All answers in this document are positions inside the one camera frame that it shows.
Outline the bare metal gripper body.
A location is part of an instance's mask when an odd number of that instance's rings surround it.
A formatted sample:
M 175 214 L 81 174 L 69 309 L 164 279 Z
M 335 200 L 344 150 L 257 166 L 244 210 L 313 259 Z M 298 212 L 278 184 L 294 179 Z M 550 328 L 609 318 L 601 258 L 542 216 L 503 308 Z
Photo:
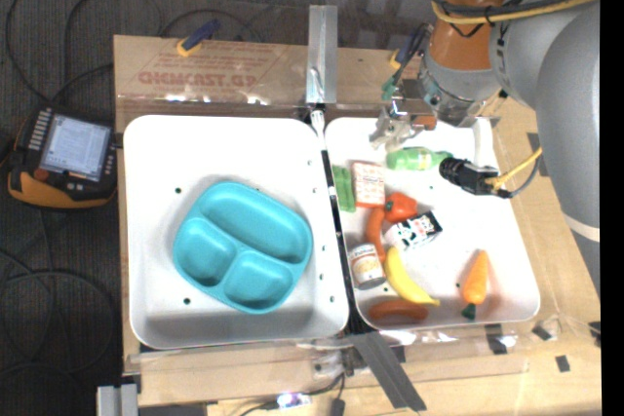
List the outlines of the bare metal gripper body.
M 396 71 L 384 84 L 392 118 L 407 116 L 413 126 L 433 130 L 438 123 L 467 128 L 474 122 L 474 78 L 468 72 L 420 71 L 407 78 Z

